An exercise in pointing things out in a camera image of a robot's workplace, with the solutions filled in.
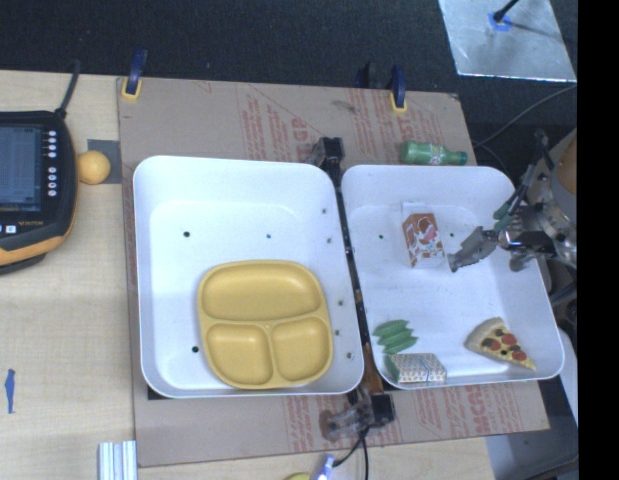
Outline green plastic bottle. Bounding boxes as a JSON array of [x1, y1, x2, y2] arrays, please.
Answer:
[[398, 140, 469, 167]]

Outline orange and white carton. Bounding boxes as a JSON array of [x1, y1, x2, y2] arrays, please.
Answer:
[[401, 199, 447, 269]]

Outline white plastic tray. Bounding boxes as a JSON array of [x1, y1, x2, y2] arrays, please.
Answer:
[[132, 155, 365, 400], [340, 164, 566, 391]]

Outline black block with thin wires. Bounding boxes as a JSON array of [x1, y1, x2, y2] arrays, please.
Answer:
[[320, 389, 396, 443], [304, 136, 347, 170]]

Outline yellow lemon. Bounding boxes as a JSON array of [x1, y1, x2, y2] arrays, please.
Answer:
[[77, 149, 112, 186]]

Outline brown cardboard board red print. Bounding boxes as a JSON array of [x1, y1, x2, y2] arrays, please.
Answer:
[[116, 76, 551, 468]]

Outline pizza slice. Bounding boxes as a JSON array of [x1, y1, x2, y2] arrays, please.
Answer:
[[463, 316, 538, 373]]

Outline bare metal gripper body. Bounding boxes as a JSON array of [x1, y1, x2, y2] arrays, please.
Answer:
[[498, 167, 579, 272]]

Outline pale patterned packet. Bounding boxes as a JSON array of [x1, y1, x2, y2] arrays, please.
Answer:
[[387, 351, 448, 386]]

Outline thin black rod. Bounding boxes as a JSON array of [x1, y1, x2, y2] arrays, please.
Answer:
[[326, 160, 378, 395]]

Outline yellow divided plate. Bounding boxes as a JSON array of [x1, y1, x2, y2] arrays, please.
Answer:
[[196, 259, 335, 391]]

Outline green pea pods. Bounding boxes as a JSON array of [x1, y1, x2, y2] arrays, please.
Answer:
[[371, 318, 420, 356]]

